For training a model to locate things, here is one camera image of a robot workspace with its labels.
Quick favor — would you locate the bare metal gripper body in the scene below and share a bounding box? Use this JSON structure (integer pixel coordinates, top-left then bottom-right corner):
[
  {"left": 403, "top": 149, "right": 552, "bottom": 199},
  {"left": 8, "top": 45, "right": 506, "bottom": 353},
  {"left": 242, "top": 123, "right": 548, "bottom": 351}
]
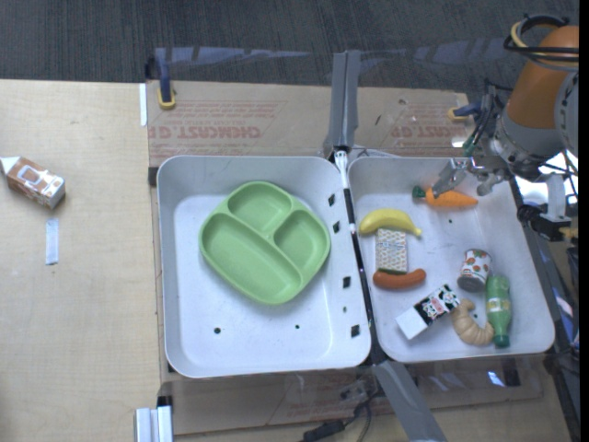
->
[{"left": 467, "top": 136, "right": 517, "bottom": 182}]

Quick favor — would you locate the orange carrot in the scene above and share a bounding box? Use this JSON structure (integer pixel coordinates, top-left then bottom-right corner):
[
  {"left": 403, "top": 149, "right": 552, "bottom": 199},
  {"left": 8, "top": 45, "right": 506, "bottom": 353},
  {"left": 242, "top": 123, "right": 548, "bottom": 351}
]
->
[{"left": 411, "top": 184, "right": 479, "bottom": 210}]

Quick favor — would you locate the white plastic tray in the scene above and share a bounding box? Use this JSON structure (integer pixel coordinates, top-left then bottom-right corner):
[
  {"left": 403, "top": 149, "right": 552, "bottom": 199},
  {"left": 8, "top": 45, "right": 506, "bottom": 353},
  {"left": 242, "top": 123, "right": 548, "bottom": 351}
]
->
[
  {"left": 156, "top": 155, "right": 373, "bottom": 379},
  {"left": 347, "top": 156, "right": 557, "bottom": 365}
]

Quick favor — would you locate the yellow banana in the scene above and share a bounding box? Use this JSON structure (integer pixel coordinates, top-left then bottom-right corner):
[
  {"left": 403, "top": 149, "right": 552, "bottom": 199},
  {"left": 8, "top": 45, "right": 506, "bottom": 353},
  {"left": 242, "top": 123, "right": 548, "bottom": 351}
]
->
[{"left": 358, "top": 207, "right": 423, "bottom": 238}]

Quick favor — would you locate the white can with fruit print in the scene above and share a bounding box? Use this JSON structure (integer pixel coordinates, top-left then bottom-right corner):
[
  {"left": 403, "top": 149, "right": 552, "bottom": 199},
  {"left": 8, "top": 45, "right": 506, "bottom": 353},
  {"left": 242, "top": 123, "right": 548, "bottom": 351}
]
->
[{"left": 456, "top": 248, "right": 493, "bottom": 294}]

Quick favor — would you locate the orange sausage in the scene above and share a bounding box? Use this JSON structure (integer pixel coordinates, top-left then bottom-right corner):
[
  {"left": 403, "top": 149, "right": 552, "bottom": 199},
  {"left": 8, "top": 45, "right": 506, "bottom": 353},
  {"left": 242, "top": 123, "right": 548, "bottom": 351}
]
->
[{"left": 372, "top": 268, "right": 428, "bottom": 291}]

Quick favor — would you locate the green bottle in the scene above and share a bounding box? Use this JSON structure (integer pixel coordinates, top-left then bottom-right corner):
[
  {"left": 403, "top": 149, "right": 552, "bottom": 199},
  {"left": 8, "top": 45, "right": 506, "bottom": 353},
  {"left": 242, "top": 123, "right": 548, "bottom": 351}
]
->
[{"left": 484, "top": 274, "right": 514, "bottom": 350}]

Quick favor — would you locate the white and black milk carton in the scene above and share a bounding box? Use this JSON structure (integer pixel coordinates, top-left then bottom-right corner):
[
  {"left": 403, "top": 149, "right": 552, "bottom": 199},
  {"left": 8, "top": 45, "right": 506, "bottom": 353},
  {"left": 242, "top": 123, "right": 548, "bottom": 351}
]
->
[{"left": 395, "top": 284, "right": 462, "bottom": 342}]

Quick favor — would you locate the beige croissant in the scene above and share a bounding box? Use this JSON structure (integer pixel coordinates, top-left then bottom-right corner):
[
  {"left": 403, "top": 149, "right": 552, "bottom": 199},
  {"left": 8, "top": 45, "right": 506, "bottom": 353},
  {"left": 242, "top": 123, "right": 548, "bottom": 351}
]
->
[{"left": 450, "top": 297, "right": 496, "bottom": 347}]

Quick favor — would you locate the green divided plate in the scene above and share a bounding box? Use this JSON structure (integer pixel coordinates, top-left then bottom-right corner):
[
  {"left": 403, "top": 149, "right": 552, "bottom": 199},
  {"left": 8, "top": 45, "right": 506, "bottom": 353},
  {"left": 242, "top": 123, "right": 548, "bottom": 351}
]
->
[{"left": 198, "top": 180, "right": 332, "bottom": 307}]

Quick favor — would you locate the brown cardboard board red print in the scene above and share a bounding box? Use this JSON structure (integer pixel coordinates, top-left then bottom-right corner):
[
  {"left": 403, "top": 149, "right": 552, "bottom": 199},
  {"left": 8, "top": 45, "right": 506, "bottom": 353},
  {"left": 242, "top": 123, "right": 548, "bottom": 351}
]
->
[{"left": 145, "top": 79, "right": 545, "bottom": 436}]

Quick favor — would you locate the brown and white carton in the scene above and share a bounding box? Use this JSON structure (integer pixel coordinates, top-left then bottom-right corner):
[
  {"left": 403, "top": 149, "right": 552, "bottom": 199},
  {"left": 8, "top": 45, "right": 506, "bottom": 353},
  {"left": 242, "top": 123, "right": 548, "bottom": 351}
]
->
[{"left": 0, "top": 155, "right": 67, "bottom": 211}]

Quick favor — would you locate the black cylinder on white bracket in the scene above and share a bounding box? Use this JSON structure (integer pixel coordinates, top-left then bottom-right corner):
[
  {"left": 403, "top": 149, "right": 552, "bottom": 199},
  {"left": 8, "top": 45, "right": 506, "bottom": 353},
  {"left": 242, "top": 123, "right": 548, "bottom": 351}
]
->
[{"left": 516, "top": 172, "right": 574, "bottom": 243}]

